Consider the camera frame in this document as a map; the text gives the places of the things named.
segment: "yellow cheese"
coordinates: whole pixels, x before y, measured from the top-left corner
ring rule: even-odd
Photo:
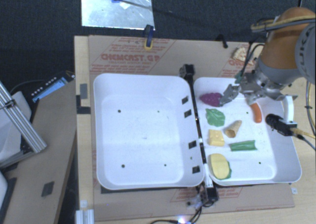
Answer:
[[[208,144],[212,146],[224,146],[224,137],[222,131],[208,130]]]
[[[211,154],[209,163],[215,177],[219,180],[230,178],[231,169],[226,158],[221,154]]]

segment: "cardboard sheet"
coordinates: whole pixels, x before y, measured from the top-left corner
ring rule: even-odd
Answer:
[[[231,59],[245,43],[154,39],[153,49],[145,50],[143,38],[89,37],[91,133],[93,158],[94,214],[96,221],[137,219],[193,214],[188,200],[197,194],[195,188],[107,191],[96,177],[95,118],[93,81],[101,73],[178,75],[183,64],[195,65],[195,79],[232,77],[242,62]],[[294,207],[288,184],[222,187],[219,201],[204,213],[248,211]]]

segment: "ice cream cone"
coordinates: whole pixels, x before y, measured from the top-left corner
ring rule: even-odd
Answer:
[[[241,120],[236,120],[225,130],[225,134],[228,136],[228,138],[236,137],[239,127],[241,126],[241,123]]]

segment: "purple grapes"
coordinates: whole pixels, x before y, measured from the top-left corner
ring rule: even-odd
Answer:
[[[206,103],[213,107],[218,107],[221,97],[222,95],[220,93],[207,93],[200,96],[199,98],[203,103]]]

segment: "white divided tray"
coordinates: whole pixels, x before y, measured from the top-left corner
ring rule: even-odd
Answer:
[[[242,94],[239,94],[232,102],[217,108],[204,104],[200,100],[199,97],[206,93],[223,93],[228,84],[233,85],[234,81],[228,78],[199,78],[194,84],[207,161],[210,154],[222,154],[230,163],[232,170],[231,177],[224,180],[218,180],[210,170],[212,180],[223,186],[297,181],[301,177],[301,167],[292,137],[282,136],[277,131],[272,131],[265,122],[265,117],[270,113],[284,118],[280,101],[267,97],[258,99],[257,103],[261,108],[263,118],[262,122],[257,124]],[[210,126],[206,119],[206,108],[215,108],[223,112],[224,126]],[[225,129],[236,120],[242,120],[242,125],[235,138],[228,138],[224,133]],[[222,131],[225,140],[223,147],[208,145],[209,129]],[[246,140],[255,140],[257,150],[234,152],[230,150],[230,143]]]
[[[204,177],[188,83],[102,74],[94,81],[97,177],[107,189],[187,187]],[[189,148],[189,143],[197,147]]]

